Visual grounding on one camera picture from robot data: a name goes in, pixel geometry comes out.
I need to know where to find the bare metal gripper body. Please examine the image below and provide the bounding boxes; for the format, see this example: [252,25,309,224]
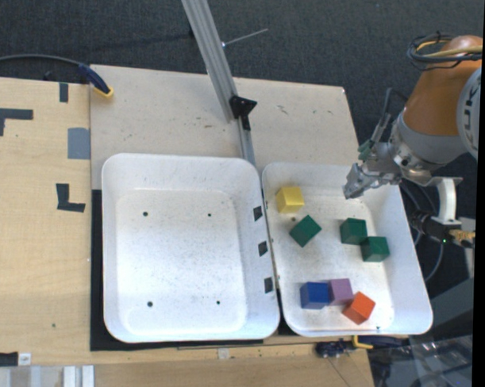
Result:
[361,140,444,188]

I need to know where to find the green cube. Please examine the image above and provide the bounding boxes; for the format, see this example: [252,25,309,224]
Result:
[338,216,370,247]
[360,235,392,264]
[287,213,324,249]

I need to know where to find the yellow cube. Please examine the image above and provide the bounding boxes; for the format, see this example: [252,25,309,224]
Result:
[275,184,306,215]

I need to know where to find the white plastic tray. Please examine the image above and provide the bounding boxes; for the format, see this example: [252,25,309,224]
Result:
[95,151,287,350]
[255,161,441,343]

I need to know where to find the purple cube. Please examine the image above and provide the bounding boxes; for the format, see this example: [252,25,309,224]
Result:
[327,277,356,307]

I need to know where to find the blue cube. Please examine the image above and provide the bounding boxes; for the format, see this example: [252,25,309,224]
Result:
[298,281,331,311]

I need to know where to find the orange cube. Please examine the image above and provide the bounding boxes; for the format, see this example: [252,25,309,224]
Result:
[341,290,377,326]

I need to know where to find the black cylinder on white bracket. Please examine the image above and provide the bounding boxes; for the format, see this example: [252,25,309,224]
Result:
[408,174,464,243]

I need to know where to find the black block with thin wires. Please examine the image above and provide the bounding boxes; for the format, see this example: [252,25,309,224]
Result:
[314,339,357,360]

